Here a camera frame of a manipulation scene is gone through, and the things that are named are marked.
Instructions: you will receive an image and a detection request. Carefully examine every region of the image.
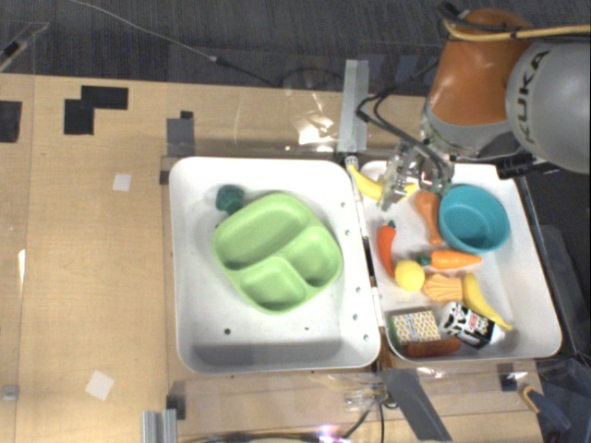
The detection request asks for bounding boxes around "orange chicken drumstick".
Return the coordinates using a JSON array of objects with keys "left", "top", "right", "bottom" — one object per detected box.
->
[{"left": 413, "top": 188, "right": 445, "bottom": 247}]

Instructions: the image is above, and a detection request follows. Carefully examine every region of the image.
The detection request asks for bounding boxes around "white plastic tray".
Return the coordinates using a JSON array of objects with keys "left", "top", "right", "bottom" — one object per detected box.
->
[
  {"left": 167, "top": 155, "right": 383, "bottom": 377},
  {"left": 358, "top": 158, "right": 564, "bottom": 365}
]

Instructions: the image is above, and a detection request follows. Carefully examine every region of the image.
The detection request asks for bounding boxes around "orange ridged bread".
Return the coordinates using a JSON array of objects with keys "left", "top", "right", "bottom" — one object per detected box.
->
[{"left": 422, "top": 271, "right": 464, "bottom": 305}]

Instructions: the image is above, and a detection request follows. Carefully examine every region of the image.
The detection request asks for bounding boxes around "cow print milk carton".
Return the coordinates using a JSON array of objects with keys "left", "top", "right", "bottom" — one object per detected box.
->
[{"left": 438, "top": 301, "right": 507, "bottom": 351}]

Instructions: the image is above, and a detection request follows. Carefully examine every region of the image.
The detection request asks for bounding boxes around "blue bowl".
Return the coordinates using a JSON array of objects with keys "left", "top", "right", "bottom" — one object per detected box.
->
[{"left": 437, "top": 184, "right": 512, "bottom": 255}]

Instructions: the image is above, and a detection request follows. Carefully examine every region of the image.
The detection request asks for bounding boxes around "green broccoli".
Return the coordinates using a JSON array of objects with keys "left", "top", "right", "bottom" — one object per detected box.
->
[{"left": 214, "top": 184, "right": 247, "bottom": 214}]

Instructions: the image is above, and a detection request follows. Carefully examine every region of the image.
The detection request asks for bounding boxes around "orange carrot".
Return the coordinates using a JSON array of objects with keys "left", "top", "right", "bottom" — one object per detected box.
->
[
  {"left": 416, "top": 248, "right": 484, "bottom": 271},
  {"left": 377, "top": 220, "right": 399, "bottom": 279}
]

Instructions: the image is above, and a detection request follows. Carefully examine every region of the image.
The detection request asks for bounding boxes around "green divided plate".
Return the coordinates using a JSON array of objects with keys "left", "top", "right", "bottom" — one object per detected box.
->
[{"left": 211, "top": 192, "right": 344, "bottom": 316}]

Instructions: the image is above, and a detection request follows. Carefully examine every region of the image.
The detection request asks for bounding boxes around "yellow patterned carton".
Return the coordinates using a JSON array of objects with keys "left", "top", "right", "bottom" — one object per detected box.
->
[{"left": 387, "top": 309, "right": 442, "bottom": 347}]

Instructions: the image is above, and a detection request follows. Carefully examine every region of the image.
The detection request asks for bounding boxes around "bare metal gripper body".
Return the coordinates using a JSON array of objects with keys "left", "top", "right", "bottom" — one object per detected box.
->
[{"left": 390, "top": 139, "right": 456, "bottom": 185}]

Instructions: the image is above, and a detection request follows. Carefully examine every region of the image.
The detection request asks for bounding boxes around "yellow lemon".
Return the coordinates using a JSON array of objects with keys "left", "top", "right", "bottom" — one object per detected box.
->
[{"left": 393, "top": 258, "right": 427, "bottom": 293}]

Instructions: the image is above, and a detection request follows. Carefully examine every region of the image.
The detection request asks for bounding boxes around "brown sausage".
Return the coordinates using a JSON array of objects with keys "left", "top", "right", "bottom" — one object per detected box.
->
[{"left": 404, "top": 336, "right": 463, "bottom": 360}]

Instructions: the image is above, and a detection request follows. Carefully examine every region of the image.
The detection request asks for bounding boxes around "yellow banana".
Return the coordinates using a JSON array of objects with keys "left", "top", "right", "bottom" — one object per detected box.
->
[
  {"left": 346, "top": 162, "right": 419, "bottom": 203},
  {"left": 462, "top": 271, "right": 514, "bottom": 332}
]

